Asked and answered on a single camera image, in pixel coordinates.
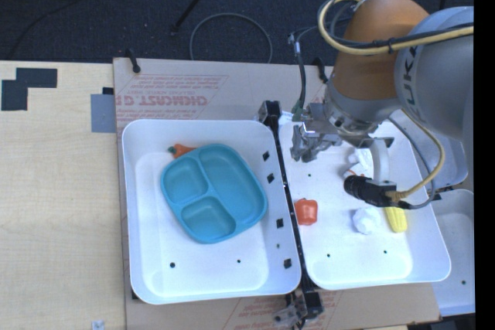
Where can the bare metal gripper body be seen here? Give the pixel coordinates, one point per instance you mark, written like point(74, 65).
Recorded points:
point(323, 123)

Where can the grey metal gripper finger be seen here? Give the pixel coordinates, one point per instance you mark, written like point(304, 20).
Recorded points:
point(297, 145)
point(315, 151)

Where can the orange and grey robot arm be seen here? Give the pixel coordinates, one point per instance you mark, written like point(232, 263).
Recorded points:
point(371, 50)

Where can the white lumpy toy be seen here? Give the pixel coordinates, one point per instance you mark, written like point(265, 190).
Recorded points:
point(365, 221)
point(359, 160)

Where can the thin black rod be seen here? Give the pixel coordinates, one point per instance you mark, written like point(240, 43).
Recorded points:
point(291, 205)

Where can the orange bell pepper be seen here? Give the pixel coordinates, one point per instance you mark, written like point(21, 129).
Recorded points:
point(306, 211)

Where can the blue divided plate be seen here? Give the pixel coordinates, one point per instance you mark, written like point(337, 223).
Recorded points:
point(216, 189)

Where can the yellow corn cob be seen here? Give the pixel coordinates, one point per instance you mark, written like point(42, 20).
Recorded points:
point(396, 221)

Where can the white plastic tray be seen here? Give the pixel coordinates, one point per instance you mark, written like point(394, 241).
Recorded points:
point(209, 266)
point(348, 259)

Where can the orange carrot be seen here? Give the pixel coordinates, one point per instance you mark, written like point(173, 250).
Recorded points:
point(181, 150)

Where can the brown cardboard board red print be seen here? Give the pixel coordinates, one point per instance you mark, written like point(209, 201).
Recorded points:
point(174, 96)

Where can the black cylinder on white bracket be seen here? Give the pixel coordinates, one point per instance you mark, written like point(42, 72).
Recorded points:
point(365, 189)

